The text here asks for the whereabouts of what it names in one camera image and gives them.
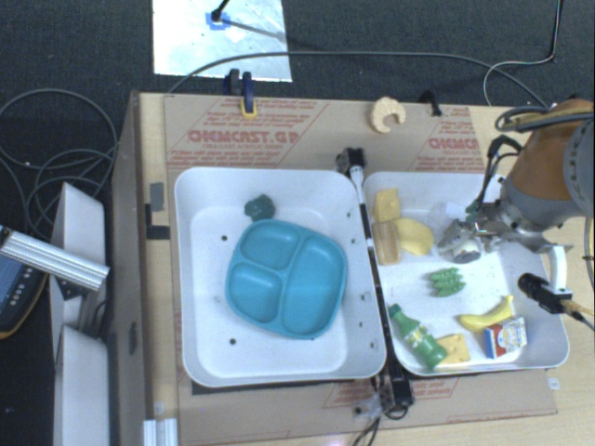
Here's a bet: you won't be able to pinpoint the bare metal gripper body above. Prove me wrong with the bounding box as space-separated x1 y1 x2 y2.
468 202 574 255

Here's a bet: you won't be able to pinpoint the small grey can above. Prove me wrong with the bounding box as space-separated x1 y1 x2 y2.
452 239 483 266

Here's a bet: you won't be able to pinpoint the white plastic tray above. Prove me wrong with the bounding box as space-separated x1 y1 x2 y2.
174 165 389 388
362 170 572 377

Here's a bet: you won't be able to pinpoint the green pea pods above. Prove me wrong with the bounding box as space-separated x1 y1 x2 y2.
426 267 468 298

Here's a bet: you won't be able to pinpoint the tan bread slice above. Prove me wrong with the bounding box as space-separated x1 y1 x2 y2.
371 220 403 267

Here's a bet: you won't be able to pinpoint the yellow cheese wedge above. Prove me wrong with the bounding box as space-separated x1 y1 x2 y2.
373 188 402 225

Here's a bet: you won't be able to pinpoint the yellow banana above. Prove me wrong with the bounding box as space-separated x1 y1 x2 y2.
458 294 516 335

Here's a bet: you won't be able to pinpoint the thin black and white rod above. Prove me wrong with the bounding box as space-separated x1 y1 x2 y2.
350 164 406 389

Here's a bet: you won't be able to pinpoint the red and white carton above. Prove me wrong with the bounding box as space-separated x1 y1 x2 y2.
482 315 529 361

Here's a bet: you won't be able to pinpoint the green bottle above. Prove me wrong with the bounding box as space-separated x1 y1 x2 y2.
387 303 449 371

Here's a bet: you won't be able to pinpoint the yellow cheese slice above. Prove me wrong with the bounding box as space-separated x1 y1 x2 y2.
433 333 472 368

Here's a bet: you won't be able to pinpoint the tan croissant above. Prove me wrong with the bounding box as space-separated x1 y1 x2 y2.
369 96 407 135

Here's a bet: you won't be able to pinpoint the blue divided plate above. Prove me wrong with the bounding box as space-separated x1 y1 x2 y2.
224 217 350 342

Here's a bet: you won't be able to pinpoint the brown cardboard board red print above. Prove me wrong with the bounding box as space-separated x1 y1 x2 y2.
162 94 560 446

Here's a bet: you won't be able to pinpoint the green broccoli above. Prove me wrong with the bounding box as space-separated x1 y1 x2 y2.
244 193 277 223

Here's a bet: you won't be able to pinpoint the black cylinder on white bracket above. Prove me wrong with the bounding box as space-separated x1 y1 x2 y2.
517 243 575 316

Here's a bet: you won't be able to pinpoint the black block with thin wires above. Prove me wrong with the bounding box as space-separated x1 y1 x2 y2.
336 146 369 175
377 373 416 413

